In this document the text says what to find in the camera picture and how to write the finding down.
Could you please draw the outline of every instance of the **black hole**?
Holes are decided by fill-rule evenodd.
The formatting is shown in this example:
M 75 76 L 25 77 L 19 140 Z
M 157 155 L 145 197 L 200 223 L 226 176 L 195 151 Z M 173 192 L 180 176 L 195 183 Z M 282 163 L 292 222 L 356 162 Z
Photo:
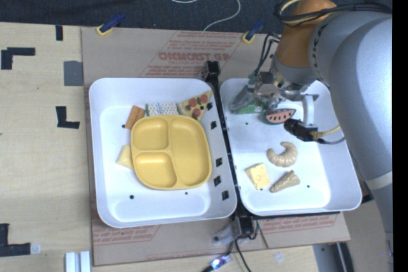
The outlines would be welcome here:
M 221 183 L 221 176 L 216 176 L 214 178 L 214 186 L 218 186 Z
M 225 190 L 224 192 L 222 192 L 222 200 L 224 201 L 225 199 L 227 199 L 227 198 L 229 198 L 229 194 L 228 194 L 228 191 L 227 190 Z

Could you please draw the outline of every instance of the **pepperoni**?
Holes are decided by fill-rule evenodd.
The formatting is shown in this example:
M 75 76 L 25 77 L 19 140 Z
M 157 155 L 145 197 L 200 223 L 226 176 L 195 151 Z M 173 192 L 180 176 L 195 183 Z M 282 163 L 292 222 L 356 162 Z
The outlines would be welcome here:
M 200 99 L 201 99 L 201 102 L 202 102 L 202 103 L 207 103 L 207 101 L 208 101 L 208 96 L 207 96 L 206 94 L 203 94 L 203 95 L 200 97 Z
M 193 116 L 193 118 L 197 119 L 197 118 L 200 116 L 200 114 L 201 114 L 201 110 L 195 108 L 195 109 L 193 110 L 192 116 Z
M 191 98 L 190 100 L 189 100 L 189 106 L 191 106 L 191 107 L 194 107 L 194 106 L 196 106 L 197 105 L 197 101 L 195 100 L 195 98 Z

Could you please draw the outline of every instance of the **white tray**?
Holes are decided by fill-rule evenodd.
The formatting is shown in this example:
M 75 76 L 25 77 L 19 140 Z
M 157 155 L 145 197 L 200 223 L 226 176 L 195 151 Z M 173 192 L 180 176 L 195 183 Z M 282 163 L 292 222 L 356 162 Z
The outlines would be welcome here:
M 142 185 L 133 170 L 115 163 L 122 145 L 130 144 L 130 131 L 122 125 L 132 105 L 177 103 L 208 90 L 205 82 L 187 78 L 103 78 L 91 85 L 96 202 L 102 221 L 134 227 L 224 218 L 235 211 L 237 195 L 214 95 L 201 120 L 212 159 L 207 183 L 187 190 L 154 190 Z
M 260 114 L 233 114 L 229 105 L 247 82 L 247 79 L 231 79 L 221 85 L 228 138 L 244 206 L 259 216 L 355 209 L 361 202 L 361 189 L 345 141 L 337 145 L 303 142 L 285 131 L 283 124 L 262 121 Z M 319 94 L 314 103 L 314 122 L 319 131 L 336 127 L 338 123 L 327 88 L 315 82 L 307 93 Z M 278 108 L 296 109 L 293 118 L 303 120 L 302 102 L 284 101 Z M 324 139 L 334 141 L 341 137 L 341 131 L 337 131 Z M 288 168 L 275 166 L 266 156 L 268 148 L 278 154 L 285 150 L 282 141 L 290 141 L 298 149 L 296 162 Z M 245 170 L 260 162 L 266 164 L 271 185 L 290 170 L 299 176 L 300 184 L 276 193 L 269 191 L 270 186 L 256 190 Z

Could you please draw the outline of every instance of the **yellow divided plate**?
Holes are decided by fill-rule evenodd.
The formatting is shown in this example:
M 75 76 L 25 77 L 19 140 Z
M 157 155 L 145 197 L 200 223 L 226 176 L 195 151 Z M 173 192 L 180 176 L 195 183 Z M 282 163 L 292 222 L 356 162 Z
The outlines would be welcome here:
M 210 148 L 203 126 L 188 116 L 144 117 L 132 127 L 133 167 L 153 189 L 188 189 L 211 175 Z

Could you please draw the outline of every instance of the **blue clamp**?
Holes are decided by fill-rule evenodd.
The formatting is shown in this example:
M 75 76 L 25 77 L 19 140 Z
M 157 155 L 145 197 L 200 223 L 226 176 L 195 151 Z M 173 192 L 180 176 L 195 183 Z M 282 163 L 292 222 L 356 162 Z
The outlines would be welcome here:
M 100 36 L 105 36 L 112 31 L 113 27 L 120 26 L 120 24 L 124 21 L 125 18 L 126 16 L 123 14 L 113 16 L 110 20 L 106 21 L 103 25 L 97 27 L 96 32 L 98 32 Z
M 255 33 L 260 33 L 263 30 L 263 20 L 258 20 L 255 25 L 242 36 L 242 42 L 246 45 L 254 41 Z

